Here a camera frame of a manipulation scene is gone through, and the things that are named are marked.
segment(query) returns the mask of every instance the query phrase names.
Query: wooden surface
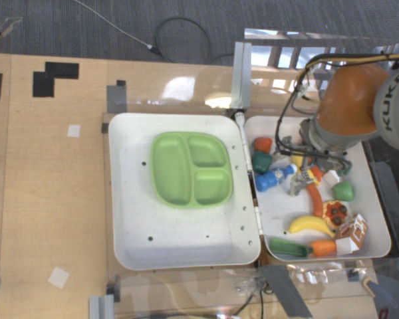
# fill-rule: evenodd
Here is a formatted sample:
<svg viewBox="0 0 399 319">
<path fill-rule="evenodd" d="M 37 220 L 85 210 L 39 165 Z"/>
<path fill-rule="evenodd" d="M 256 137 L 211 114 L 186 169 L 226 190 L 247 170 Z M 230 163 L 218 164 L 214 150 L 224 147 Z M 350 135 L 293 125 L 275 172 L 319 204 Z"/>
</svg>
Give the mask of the wooden surface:
<svg viewBox="0 0 399 319">
<path fill-rule="evenodd" d="M 121 284 L 124 301 L 116 304 L 121 318 L 138 311 L 204 309 L 210 300 L 214 306 L 235 307 L 245 301 L 236 288 L 245 281 L 240 269 L 124 270 L 112 254 L 106 224 L 109 171 L 101 133 L 106 86 L 126 81 L 131 112 L 221 114 L 204 100 L 229 94 L 231 68 L 34 56 L 0 55 L 0 60 L 0 72 L 8 78 L 3 90 L 10 91 L 10 99 L 4 94 L 0 102 L 0 152 L 6 153 L 5 160 L 0 157 L 0 319 L 87 318 L 88 297 L 103 296 L 113 277 Z M 79 79 L 55 80 L 54 98 L 33 98 L 33 72 L 44 71 L 46 61 L 79 63 Z M 195 80 L 193 94 L 180 77 Z M 183 96 L 172 94 L 178 84 L 186 91 Z M 286 95 L 270 94 L 261 86 L 253 86 L 252 93 L 251 113 L 276 114 L 286 100 Z M 80 125 L 79 138 L 67 137 L 70 125 Z M 69 273 L 63 288 L 48 282 L 56 266 Z M 307 301 L 322 298 L 311 304 L 317 318 L 331 318 L 322 304 L 338 304 L 346 277 L 335 288 L 329 285 L 321 293 L 305 291 L 311 294 Z M 359 283 L 354 287 L 349 301 L 361 303 L 362 318 L 375 318 L 371 297 Z M 282 311 L 275 298 L 267 301 L 265 311 L 279 318 Z M 252 304 L 243 318 L 256 317 L 257 311 Z"/>
</svg>

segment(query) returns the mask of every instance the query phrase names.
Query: yellow banana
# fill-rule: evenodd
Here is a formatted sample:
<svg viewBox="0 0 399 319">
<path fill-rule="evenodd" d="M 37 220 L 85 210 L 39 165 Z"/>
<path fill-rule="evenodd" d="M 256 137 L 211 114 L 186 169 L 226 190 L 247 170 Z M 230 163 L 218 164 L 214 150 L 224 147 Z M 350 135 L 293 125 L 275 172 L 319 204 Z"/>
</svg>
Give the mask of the yellow banana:
<svg viewBox="0 0 399 319">
<path fill-rule="evenodd" d="M 328 228 L 325 221 L 316 216 L 306 215 L 297 217 L 293 222 L 291 222 L 288 227 L 288 232 L 297 233 L 303 229 L 316 229 L 317 231 L 326 233 L 331 237 L 335 236 L 335 234 Z"/>
</svg>

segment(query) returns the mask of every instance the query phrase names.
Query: blue bottle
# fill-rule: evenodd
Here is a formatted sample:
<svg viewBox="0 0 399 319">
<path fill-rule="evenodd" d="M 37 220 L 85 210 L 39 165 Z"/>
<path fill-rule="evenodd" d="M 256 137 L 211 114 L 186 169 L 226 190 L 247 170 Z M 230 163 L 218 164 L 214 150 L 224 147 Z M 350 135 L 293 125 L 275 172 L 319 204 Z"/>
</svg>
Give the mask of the blue bottle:
<svg viewBox="0 0 399 319">
<path fill-rule="evenodd" d="M 275 168 L 266 171 L 263 175 L 258 175 L 255 178 L 255 187 L 258 191 L 266 191 L 271 187 L 285 181 L 288 175 L 291 175 L 297 171 L 295 164 L 290 164 L 285 168 Z"/>
</svg>

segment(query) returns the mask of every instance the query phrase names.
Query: white paper square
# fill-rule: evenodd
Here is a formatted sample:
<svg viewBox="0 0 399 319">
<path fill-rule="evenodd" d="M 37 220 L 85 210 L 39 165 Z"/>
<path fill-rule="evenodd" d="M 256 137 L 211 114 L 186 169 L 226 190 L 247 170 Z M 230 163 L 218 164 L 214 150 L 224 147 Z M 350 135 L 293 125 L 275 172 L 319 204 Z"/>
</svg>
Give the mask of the white paper square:
<svg viewBox="0 0 399 319">
<path fill-rule="evenodd" d="M 68 128 L 68 137 L 80 137 L 81 125 L 70 125 Z"/>
<path fill-rule="evenodd" d="M 55 267 L 48 281 L 56 287 L 63 288 L 63 286 L 67 282 L 68 277 L 69 277 L 68 272 L 65 272 L 63 269 L 59 267 Z"/>
</svg>

